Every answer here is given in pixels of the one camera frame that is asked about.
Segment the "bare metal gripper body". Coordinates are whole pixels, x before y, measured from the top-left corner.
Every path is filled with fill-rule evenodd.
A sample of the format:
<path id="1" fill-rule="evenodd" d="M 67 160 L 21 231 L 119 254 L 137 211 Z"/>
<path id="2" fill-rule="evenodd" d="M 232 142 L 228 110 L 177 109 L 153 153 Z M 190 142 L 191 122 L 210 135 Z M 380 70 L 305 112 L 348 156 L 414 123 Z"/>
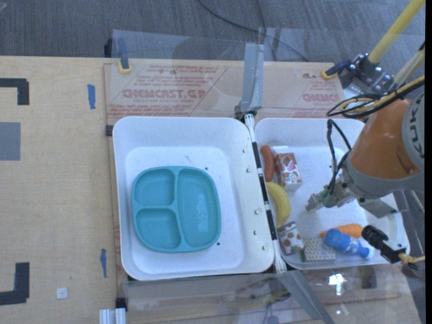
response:
<path id="1" fill-rule="evenodd" d="M 328 185 L 322 191 L 322 203 L 324 207 L 341 207 L 353 200 L 362 199 L 361 193 L 354 186 L 350 178 L 344 178 L 341 173 L 334 173 Z"/>

